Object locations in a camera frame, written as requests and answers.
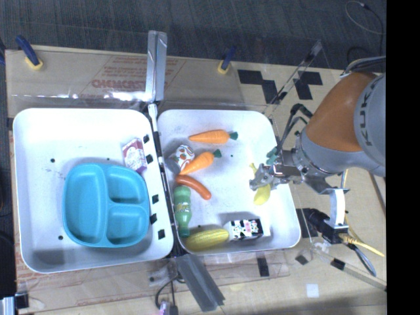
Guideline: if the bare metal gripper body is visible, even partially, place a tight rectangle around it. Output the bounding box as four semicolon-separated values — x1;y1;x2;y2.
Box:
269;148;305;185

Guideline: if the white plastic tray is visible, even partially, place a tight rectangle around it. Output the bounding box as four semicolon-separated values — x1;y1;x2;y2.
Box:
156;109;302;255
12;107;175;274

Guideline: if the black and white carton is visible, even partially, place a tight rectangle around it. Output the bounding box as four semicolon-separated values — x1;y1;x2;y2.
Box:
222;218;272;242

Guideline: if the orange carrot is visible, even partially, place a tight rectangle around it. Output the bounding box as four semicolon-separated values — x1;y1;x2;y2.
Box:
178;148;223;177
188;129;239;145

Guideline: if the orange sausage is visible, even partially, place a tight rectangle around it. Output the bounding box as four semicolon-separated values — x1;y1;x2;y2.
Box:
175;175;213;201

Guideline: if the white can with orange print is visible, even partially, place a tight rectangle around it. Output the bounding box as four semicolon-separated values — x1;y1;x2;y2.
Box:
168;144;196;172

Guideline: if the yellow corn cob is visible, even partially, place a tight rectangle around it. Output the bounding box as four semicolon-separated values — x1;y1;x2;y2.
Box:
184;228;230;252

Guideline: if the green plastic bottle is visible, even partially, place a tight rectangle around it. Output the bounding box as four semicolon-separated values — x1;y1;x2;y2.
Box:
173;185;192;238

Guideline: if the thin black and white rod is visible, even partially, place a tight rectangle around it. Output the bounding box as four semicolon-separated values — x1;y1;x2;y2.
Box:
147;103;175;259

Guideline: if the pink and white carton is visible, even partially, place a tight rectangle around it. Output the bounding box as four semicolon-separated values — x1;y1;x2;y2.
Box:
121;137;148;174

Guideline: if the blue divided plate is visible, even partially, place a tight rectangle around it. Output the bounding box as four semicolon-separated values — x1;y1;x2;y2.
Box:
62;162;152;249

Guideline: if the brown cardboard board red print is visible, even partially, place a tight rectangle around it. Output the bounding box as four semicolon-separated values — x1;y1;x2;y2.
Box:
4;44;291;312

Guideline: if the black cylinder on white bracket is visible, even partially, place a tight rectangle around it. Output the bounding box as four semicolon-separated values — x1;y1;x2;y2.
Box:
306;188;350;244

